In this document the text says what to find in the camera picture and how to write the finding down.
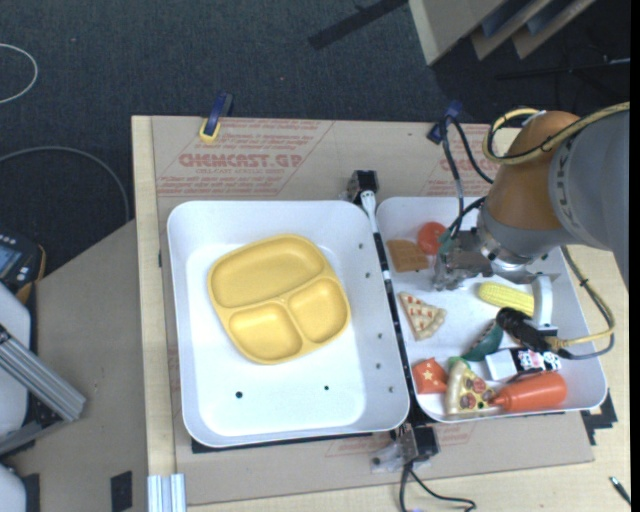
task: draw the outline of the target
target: red bottle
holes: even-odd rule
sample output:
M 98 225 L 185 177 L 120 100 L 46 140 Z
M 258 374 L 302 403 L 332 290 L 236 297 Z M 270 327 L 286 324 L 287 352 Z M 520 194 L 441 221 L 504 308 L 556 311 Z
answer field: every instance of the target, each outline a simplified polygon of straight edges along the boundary
M 567 383 L 558 372 L 540 372 L 521 377 L 506 385 L 490 400 L 507 412 L 536 411 L 550 409 L 567 396 Z

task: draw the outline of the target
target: black floor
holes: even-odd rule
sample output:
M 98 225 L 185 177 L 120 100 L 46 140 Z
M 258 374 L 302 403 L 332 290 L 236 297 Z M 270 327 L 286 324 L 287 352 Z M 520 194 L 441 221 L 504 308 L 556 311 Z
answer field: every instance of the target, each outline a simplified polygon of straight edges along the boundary
M 206 116 L 221 88 L 236 117 L 424 122 L 455 99 L 461 121 L 484 123 L 519 105 L 584 115 L 629 100 L 630 66 L 607 63 L 630 57 L 630 0 L 596 1 L 526 59 L 507 42 L 479 61 L 463 39 L 431 67 L 406 3 L 328 30 L 379 1 L 3 0 L 0 44 L 39 74 L 3 102 L 33 66 L 0 47 L 0 225 L 55 270 L 125 222 L 110 171 L 135 211 L 131 116 Z

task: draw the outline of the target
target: toy pizza slice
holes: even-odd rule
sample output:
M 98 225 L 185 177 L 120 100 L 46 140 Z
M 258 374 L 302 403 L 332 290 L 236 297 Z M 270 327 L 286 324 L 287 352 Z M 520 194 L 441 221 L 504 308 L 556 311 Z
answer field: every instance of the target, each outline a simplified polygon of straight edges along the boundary
M 479 412 L 489 407 L 496 392 L 469 368 L 463 359 L 456 359 L 449 371 L 445 410 L 447 414 Z
M 447 390 L 447 374 L 433 357 L 413 365 L 411 374 L 419 395 Z
M 426 304 L 407 292 L 400 292 L 399 297 L 416 339 L 429 338 L 443 324 L 447 315 L 445 309 Z

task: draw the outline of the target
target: blue and yellow clamp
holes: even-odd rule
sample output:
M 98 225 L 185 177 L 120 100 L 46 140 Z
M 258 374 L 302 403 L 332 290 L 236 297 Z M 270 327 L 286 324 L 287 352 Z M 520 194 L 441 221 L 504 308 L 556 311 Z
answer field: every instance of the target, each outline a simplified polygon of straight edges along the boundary
M 220 133 L 220 118 L 226 116 L 233 103 L 233 96 L 225 91 L 218 91 L 216 100 L 213 102 L 213 108 L 209 118 L 205 119 L 200 127 L 200 140 L 206 144 L 213 143 Z

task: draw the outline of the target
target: red tomato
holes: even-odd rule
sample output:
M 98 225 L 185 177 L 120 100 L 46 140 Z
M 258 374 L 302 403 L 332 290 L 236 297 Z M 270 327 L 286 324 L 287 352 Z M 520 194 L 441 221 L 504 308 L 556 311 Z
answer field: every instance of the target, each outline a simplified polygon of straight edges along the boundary
M 439 222 L 427 222 L 418 232 L 418 246 L 425 254 L 438 254 L 440 242 L 438 238 L 447 230 Z

